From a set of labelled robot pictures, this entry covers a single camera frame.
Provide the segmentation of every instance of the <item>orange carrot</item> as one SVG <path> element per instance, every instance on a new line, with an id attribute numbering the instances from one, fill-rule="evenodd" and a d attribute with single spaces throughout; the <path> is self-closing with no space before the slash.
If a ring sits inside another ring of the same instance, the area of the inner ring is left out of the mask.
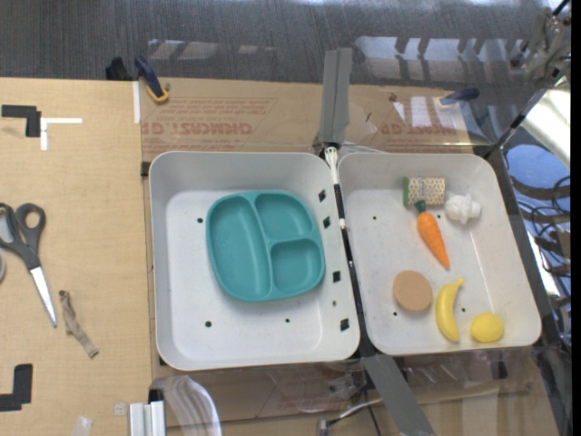
<path id="1" fill-rule="evenodd" d="M 414 206 L 418 209 L 418 229 L 422 239 L 428 245 L 429 249 L 436 255 L 438 260 L 446 267 L 450 267 L 448 253 L 442 232 L 439 230 L 438 221 L 434 215 L 426 212 L 426 202 L 420 200 Z"/>

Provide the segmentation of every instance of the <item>scissors blade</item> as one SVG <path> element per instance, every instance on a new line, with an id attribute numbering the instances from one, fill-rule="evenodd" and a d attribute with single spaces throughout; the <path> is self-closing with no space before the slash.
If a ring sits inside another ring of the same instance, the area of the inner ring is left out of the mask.
<path id="1" fill-rule="evenodd" d="M 36 285 L 36 290 L 43 301 L 44 309 L 46 314 L 50 319 L 53 327 L 56 328 L 56 313 L 54 313 L 53 301 L 51 300 L 51 293 L 48 291 L 48 285 L 46 284 L 46 279 L 44 277 L 44 272 L 42 266 L 37 266 L 33 268 L 30 273 L 33 275 L 34 284 Z"/>

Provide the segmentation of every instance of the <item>yellow banana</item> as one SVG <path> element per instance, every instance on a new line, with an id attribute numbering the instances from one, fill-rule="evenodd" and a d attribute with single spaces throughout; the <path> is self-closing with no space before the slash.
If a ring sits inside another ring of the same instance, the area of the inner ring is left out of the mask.
<path id="1" fill-rule="evenodd" d="M 454 317 L 454 302 L 462 284 L 464 284 L 464 279 L 458 278 L 455 282 L 450 282 L 442 287 L 436 297 L 436 322 L 439 330 L 453 342 L 460 340 L 458 325 Z"/>

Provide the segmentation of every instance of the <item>teal plate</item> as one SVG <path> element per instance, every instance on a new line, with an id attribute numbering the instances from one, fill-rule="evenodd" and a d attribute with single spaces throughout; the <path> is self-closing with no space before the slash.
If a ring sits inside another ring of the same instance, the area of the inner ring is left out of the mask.
<path id="1" fill-rule="evenodd" d="M 240 301 L 299 295 L 316 287 L 325 273 L 317 225 L 291 193 L 222 197 L 208 211 L 206 237 L 218 283 Z"/>

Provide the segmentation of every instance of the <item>yellow lemon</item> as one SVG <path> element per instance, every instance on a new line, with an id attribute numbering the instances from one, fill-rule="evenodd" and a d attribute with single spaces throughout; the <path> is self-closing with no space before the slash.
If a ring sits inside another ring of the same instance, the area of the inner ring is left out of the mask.
<path id="1" fill-rule="evenodd" d="M 478 342 L 496 342 L 502 337 L 504 330 L 502 318 L 492 312 L 477 315 L 470 325 L 470 334 Z"/>

